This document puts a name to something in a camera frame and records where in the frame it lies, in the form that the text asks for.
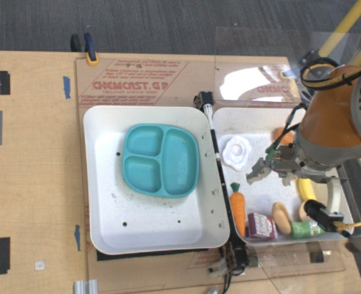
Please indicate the yellow banana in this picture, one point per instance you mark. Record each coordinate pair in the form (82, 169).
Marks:
(306, 190)

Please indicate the orange carrot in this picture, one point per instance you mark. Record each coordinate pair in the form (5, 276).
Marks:
(238, 208)

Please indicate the orange round toy food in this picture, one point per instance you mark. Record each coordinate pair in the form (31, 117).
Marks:
(287, 139)

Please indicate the black cylinder on white bracket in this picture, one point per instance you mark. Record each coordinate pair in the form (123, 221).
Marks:
(321, 213)

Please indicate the thin black and white rod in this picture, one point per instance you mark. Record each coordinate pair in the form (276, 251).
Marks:
(220, 164)

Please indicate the white plastic tray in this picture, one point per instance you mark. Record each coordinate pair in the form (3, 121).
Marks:
(266, 191)
(155, 219)

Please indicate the tan bread roll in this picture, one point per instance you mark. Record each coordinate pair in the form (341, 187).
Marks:
(281, 217)

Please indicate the white fried egg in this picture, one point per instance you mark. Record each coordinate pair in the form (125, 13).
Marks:
(236, 153)

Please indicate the beige round biscuit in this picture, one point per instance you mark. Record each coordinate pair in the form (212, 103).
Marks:
(303, 211)

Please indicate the green bottle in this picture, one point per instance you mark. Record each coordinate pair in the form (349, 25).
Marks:
(304, 230)

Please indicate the pink carton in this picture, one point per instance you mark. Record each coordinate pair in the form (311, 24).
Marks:
(261, 225)

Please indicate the brown cardboard board red print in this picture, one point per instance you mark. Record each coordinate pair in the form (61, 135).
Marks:
(168, 81)

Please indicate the blue divided plate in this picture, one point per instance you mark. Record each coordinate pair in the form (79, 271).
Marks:
(174, 161)

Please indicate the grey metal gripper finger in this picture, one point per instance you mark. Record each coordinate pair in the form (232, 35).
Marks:
(287, 179)
(258, 170)

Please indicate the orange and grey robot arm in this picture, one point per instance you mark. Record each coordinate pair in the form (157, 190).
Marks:
(330, 124)

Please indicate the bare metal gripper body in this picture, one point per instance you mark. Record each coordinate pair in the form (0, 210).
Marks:
(287, 162)

